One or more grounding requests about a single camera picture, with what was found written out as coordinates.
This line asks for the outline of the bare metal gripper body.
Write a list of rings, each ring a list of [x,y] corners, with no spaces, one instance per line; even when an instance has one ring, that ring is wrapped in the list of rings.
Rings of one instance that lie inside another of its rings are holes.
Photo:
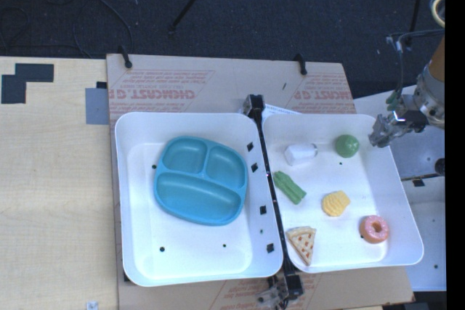
[[[427,126],[445,128],[444,112],[438,106],[428,106],[415,97],[401,97],[390,104],[392,135],[421,133]]]

